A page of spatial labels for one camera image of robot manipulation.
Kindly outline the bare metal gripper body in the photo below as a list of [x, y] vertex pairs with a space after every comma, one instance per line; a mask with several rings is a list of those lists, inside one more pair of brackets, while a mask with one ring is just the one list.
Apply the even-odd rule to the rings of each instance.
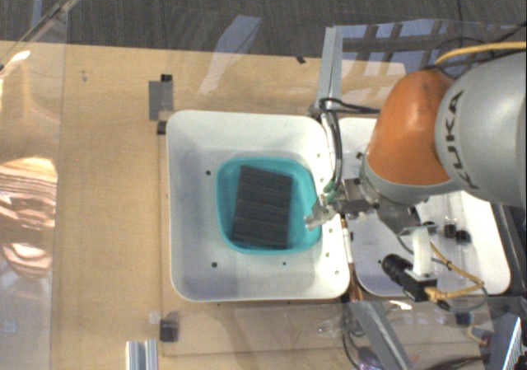
[[358, 218], [361, 213], [371, 213], [380, 208], [378, 201], [368, 198], [359, 178], [341, 180], [333, 202], [334, 210], [348, 218]]

